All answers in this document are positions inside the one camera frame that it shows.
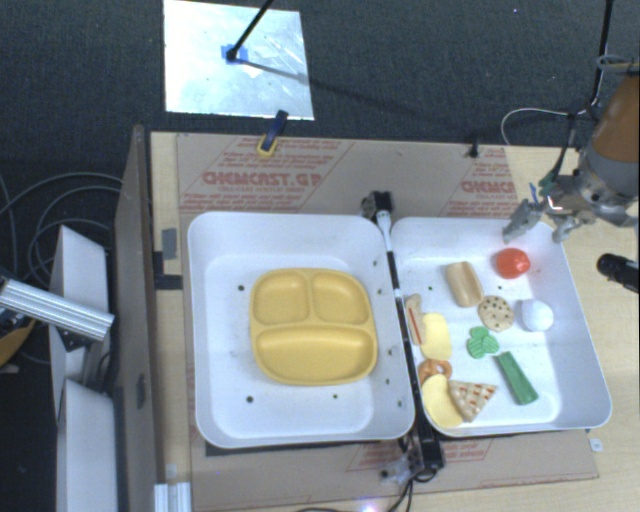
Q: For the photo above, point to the green lettuce leaf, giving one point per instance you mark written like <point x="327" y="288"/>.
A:
<point x="482" y="343"/>

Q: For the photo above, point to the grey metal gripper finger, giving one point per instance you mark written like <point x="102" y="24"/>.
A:
<point x="522" y="219"/>
<point x="566" y="227"/>

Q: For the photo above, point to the thin black and white rod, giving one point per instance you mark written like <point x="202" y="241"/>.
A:
<point x="392" y="265"/>

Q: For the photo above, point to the brown chocolate chip biscuit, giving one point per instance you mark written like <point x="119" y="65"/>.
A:
<point x="495" y="313"/>

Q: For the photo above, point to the brown cardboard board red print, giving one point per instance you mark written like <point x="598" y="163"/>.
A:
<point x="400" y="165"/>

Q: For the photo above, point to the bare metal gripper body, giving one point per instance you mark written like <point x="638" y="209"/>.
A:
<point x="575" y="197"/>

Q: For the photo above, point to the orange pretzel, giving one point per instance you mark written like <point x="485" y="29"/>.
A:
<point x="428" y="371"/>

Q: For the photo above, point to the yellow divided plate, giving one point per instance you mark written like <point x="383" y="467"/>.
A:
<point x="312" y="345"/>

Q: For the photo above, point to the beige sandwich slice red stripe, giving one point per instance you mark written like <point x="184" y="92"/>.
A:
<point x="414" y="320"/>

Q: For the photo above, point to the white egg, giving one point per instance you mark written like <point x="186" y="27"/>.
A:
<point x="537" y="316"/>

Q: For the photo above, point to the tan bread bun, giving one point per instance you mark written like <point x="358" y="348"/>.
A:
<point x="464" y="284"/>

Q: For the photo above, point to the yellow cheese slice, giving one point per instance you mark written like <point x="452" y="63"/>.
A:
<point x="440" y="405"/>
<point x="437" y="336"/>

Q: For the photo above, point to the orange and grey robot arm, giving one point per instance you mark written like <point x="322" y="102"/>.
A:
<point x="617" y="125"/>

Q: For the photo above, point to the red tomato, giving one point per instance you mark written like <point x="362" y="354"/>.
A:
<point x="512" y="262"/>

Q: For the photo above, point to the white plastic tray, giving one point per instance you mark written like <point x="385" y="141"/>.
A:
<point x="565" y="370"/>
<point x="225" y="350"/>

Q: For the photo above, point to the tan pizza slice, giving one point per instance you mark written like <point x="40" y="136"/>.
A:
<point x="470" y="397"/>

